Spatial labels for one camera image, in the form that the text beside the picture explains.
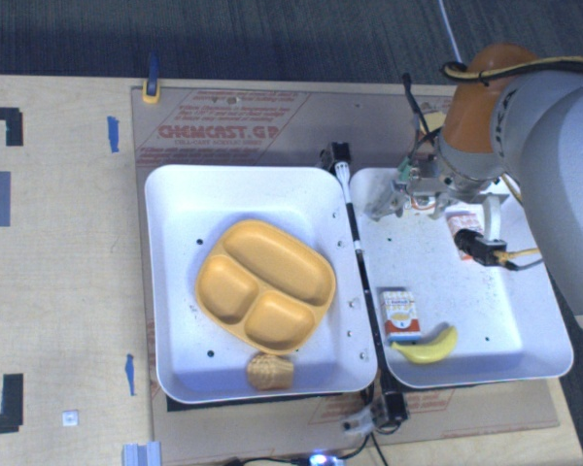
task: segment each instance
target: small box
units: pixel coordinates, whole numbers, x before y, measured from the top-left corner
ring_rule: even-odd
[[[380,307],[389,343],[414,342],[421,338],[417,307],[411,292],[404,289],[383,290],[380,292]]]
[[[447,215],[447,225],[449,226],[452,237],[455,237],[456,233],[458,233],[461,229],[472,229],[473,231],[477,231],[482,235],[484,234],[484,227],[479,222],[477,214],[469,211],[462,211],[457,214]],[[458,250],[458,255],[462,260],[469,260],[472,258],[462,250]]]

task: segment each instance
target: black tape mark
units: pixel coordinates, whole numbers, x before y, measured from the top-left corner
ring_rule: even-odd
[[[7,124],[7,147],[23,146],[23,121],[17,107],[0,107],[0,120]]]
[[[23,374],[3,375],[0,433],[19,431],[23,425]]]

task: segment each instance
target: yellow clip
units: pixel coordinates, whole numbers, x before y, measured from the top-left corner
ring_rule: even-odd
[[[147,102],[148,104],[156,104],[159,102],[159,81],[155,86],[155,95],[148,95],[147,94],[147,80],[143,83],[143,101]]]

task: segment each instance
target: orange plate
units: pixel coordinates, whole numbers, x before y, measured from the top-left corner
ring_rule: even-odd
[[[285,231],[240,221],[216,242],[196,278],[196,301],[225,330],[275,355],[301,347],[334,297],[330,264]]]

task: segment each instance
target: banana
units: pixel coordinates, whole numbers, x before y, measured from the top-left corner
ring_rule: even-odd
[[[392,349],[399,350],[406,359],[415,364],[430,364],[449,355],[458,341],[456,326],[448,326],[438,336],[427,344],[402,345],[391,342]]]

